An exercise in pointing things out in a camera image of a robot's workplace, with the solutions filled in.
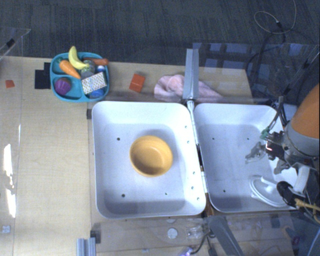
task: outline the blue tray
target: blue tray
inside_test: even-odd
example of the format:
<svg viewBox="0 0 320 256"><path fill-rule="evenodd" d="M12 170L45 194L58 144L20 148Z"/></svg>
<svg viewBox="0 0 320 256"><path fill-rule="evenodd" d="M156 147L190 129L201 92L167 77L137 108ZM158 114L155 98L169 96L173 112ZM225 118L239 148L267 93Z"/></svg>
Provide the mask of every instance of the blue tray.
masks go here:
<svg viewBox="0 0 320 256"><path fill-rule="evenodd" d="M98 54L95 53L90 53L90 52L78 52L77 53L79 59L81 60L82 58L97 58L97 59L102 59L102 57ZM82 83L80 79L77 79L71 75L68 75L64 73L60 67L59 67L59 62L58 59L62 58L64 60L68 60L68 53L61 53L57 56L55 56L50 64L50 82L51 82L51 88L55 96L57 96L60 100L66 101L66 102L96 102L102 100L109 92L110 88L110 80L109 80L109 71L108 67L105 67L105 77L106 77L106 87L102 88L103 89L103 95L101 97L97 98L90 98L90 94L85 94L82 88ZM71 90L66 94L66 95L60 95L56 92L55 90L55 82L59 78L68 78L71 82Z"/></svg>

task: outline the yellow bowl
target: yellow bowl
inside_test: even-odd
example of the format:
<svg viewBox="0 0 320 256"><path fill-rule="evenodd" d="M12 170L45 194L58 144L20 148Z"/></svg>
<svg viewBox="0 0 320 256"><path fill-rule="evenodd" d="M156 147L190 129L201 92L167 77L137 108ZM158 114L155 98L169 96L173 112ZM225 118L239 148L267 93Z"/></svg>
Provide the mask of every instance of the yellow bowl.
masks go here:
<svg viewBox="0 0 320 256"><path fill-rule="evenodd" d="M152 135L136 139L131 145L129 155L135 171L146 177L165 174L173 163L169 145L161 138Z"/></svg>

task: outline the cloth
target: cloth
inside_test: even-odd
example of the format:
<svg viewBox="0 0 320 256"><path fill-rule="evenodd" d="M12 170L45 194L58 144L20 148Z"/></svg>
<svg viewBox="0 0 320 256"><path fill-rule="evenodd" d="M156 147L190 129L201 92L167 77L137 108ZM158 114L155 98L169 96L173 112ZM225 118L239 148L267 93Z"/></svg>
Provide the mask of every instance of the cloth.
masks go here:
<svg viewBox="0 0 320 256"><path fill-rule="evenodd" d="M154 97L165 102L179 102L184 91L185 77L180 74L165 75L154 87ZM199 81L199 97L197 102L218 102L223 97L209 86Z"/></svg>

